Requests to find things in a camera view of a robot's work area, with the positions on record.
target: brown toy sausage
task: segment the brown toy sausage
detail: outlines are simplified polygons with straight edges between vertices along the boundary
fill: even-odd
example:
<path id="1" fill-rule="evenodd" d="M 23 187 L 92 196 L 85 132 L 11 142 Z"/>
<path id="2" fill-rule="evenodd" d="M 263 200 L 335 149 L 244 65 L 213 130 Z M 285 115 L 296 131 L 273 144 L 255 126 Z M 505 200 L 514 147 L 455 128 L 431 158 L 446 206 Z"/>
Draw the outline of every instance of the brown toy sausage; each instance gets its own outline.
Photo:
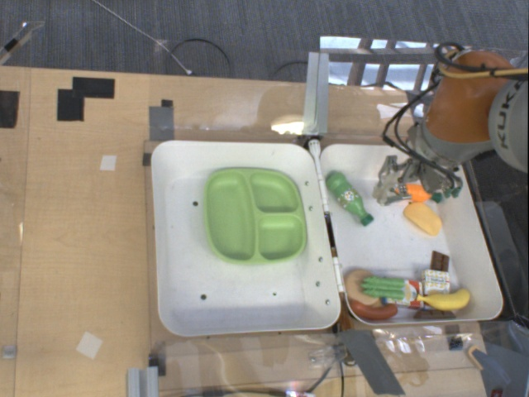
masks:
<path id="1" fill-rule="evenodd" d="M 350 308 L 358 316 L 372 321 L 389 319 L 397 314 L 396 304 L 386 304 L 385 306 L 374 308 L 366 306 L 357 300 L 349 300 Z"/>

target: gray floor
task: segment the gray floor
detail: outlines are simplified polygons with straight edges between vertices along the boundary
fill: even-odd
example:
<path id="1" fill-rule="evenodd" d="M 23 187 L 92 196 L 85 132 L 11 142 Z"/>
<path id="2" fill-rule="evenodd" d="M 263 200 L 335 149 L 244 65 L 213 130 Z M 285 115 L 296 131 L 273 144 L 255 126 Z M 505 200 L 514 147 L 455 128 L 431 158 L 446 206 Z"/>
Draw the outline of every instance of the gray floor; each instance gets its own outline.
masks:
<path id="1" fill-rule="evenodd" d="M 303 79 L 321 35 L 458 41 L 527 49 L 528 0 L 98 0 L 164 41 L 196 74 Z M 0 0 L 0 42 L 23 21 L 44 21 L 33 52 L 10 63 L 182 74 L 168 54 L 89 0 Z"/>

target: bottle label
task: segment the bottle label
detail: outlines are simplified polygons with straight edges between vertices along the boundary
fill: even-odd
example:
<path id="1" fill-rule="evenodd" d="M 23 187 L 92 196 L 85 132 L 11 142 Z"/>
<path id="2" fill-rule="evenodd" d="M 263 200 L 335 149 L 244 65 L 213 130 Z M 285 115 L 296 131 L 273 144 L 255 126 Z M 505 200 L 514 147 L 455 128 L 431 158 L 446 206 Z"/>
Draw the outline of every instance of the bottle label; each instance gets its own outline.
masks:
<path id="1" fill-rule="evenodd" d="M 344 191 L 340 197 L 338 197 L 338 203 L 343 207 L 347 208 L 350 202 L 360 199 L 360 195 L 355 189 L 348 189 Z"/>

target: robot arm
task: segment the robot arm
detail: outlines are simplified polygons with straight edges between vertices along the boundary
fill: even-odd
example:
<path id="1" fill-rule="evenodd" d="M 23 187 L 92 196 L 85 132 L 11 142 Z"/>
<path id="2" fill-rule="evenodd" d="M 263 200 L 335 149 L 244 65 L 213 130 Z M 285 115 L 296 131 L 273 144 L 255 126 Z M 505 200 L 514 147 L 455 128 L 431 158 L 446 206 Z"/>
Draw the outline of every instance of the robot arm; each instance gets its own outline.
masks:
<path id="1" fill-rule="evenodd" d="M 495 53 L 451 43 L 437 47 L 436 56 L 441 80 L 384 129 L 383 139 L 410 158 L 400 165 L 396 156 L 385 161 L 374 190 L 381 204 L 409 198 L 403 186 L 417 180 L 429 194 L 456 197 L 462 186 L 455 173 L 459 165 L 485 151 L 496 150 L 508 164 L 527 172 L 527 69 L 514 69 Z M 433 89 L 426 116 L 402 139 L 400 118 Z M 392 124 L 397 141 L 387 135 Z"/>

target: wooden table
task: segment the wooden table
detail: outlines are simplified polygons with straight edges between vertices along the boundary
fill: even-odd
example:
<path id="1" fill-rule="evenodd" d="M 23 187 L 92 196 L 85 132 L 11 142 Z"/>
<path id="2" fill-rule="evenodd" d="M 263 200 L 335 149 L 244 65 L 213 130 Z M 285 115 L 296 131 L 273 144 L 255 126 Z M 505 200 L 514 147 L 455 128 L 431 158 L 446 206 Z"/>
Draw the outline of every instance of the wooden table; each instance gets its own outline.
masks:
<path id="1" fill-rule="evenodd" d="M 115 98 L 86 98 L 84 122 L 58 122 L 57 90 L 72 88 L 74 76 L 115 79 Z M 18 351 L 16 359 L 0 360 L 0 395 L 124 396 L 127 369 L 146 367 L 157 337 L 176 349 L 180 374 L 186 366 L 202 380 L 258 380 L 267 364 L 300 371 L 289 359 L 295 346 L 290 356 L 282 348 L 288 335 L 212 339 L 216 350 L 206 354 L 202 344 L 157 329 L 142 157 L 149 107 L 162 99 L 174 102 L 179 139 L 291 142 L 295 137 L 278 136 L 270 125 L 301 118 L 303 84 L 2 67 L 0 89 L 21 93 L 17 127 L 0 129 L 0 185 L 9 183 L 6 201 L 14 202 L 2 206 L 12 211 L 1 213 L 0 223 L 0 344 L 16 343 Z M 385 123 L 377 106 L 403 101 L 396 91 L 332 87 L 329 128 L 336 139 L 376 141 Z M 105 155 L 116 156 L 115 170 L 100 169 Z M 477 324 L 460 330 L 480 343 Z M 76 350 L 86 332 L 102 340 L 93 359 Z M 233 340 L 236 352 L 222 349 Z M 248 342 L 259 343 L 253 356 Z M 441 386 L 443 395 L 482 395 L 479 371 L 465 354 L 439 345 L 389 361 L 407 395 L 441 395 Z M 242 375 L 241 364 L 251 362 L 253 373 Z M 311 382 L 315 372 L 309 374 Z M 372 395 L 358 368 L 346 375 L 347 395 Z M 162 389 L 173 390 L 165 395 L 174 395 L 179 378 L 160 379 Z M 338 395 L 339 386 L 331 378 L 317 395 Z"/>

